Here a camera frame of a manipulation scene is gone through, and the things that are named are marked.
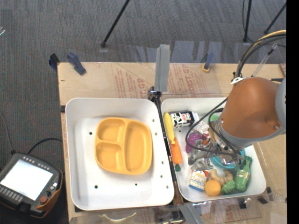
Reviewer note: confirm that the green ribbed toy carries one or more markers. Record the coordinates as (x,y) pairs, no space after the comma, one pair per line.
(228,187)

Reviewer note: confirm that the red and white packet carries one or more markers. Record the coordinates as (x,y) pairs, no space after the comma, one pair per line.
(201,127)

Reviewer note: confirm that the black tripod stand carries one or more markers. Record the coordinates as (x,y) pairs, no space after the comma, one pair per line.
(118,16)
(248,15)

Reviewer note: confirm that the yellow banana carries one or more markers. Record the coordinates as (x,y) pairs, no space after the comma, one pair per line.
(168,127)

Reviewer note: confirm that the white blue yellow carton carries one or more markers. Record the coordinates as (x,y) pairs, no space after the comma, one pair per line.
(198,180)

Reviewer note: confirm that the purple grapes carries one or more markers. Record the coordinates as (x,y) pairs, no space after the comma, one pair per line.
(193,139)

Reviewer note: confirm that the orange carrot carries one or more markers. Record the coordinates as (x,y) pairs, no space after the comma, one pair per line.
(176,153)

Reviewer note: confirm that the teal bowl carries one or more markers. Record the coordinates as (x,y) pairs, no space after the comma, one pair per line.
(216,162)

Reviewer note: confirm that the orange ball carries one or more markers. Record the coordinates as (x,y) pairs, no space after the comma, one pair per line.
(212,188)

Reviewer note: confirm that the brown cardboard board red print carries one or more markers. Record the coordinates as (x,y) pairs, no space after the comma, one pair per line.
(93,83)

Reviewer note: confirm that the yellow divided plate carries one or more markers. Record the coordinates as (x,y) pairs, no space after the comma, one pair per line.
(137,146)

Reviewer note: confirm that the cow print milk carton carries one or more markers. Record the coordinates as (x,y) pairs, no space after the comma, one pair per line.
(182,120)

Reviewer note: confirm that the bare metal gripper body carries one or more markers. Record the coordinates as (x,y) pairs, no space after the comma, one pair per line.
(216,148)

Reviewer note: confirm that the white plastic tray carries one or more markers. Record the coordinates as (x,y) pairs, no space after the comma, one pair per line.
(121,190)
(184,185)

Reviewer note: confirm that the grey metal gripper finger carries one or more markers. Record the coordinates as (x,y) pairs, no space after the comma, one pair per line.
(202,165)
(197,156)

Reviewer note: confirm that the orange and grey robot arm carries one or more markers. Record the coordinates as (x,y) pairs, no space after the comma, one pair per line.
(250,108)

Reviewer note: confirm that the tan pretzel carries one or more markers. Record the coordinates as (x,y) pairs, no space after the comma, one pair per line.
(216,176)

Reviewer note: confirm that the green bottle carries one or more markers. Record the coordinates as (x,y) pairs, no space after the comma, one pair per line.
(243,178)

